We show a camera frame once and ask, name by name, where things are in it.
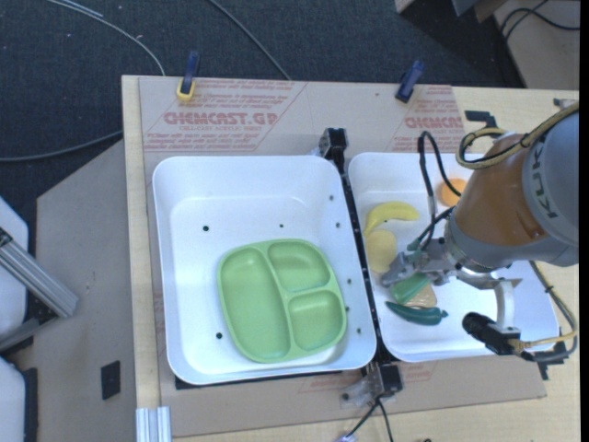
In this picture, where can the brown cardboard board red print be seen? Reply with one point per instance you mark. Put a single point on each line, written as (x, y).
(294, 108)

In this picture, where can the pale yellow round chip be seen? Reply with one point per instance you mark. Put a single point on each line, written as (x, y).
(380, 249)

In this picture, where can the orange ball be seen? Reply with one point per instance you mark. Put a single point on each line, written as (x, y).
(451, 192)

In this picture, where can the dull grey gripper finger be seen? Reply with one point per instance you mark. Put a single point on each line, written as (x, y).
(402, 260)
(391, 278)

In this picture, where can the green divided plate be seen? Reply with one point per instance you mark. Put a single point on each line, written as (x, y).
(257, 302)

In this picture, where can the thin black rod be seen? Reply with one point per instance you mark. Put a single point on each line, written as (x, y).
(356, 228)

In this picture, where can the yellow banana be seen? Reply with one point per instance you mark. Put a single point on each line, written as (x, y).
(396, 211)

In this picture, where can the dark green chili pepper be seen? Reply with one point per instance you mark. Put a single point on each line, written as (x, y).
(416, 315)

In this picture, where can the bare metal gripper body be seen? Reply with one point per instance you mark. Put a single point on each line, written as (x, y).
(439, 261)

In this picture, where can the tan toy bread piece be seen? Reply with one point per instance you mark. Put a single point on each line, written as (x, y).
(425, 298)

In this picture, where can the white plastic tray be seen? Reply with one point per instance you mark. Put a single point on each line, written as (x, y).
(239, 187)
(460, 339)

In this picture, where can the light green toy vegetable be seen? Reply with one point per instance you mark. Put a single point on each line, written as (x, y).
(409, 288)

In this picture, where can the black cylinder on white bracket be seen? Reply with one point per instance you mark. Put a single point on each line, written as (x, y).
(490, 332)

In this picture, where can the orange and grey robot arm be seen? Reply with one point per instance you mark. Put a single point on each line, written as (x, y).
(497, 201)

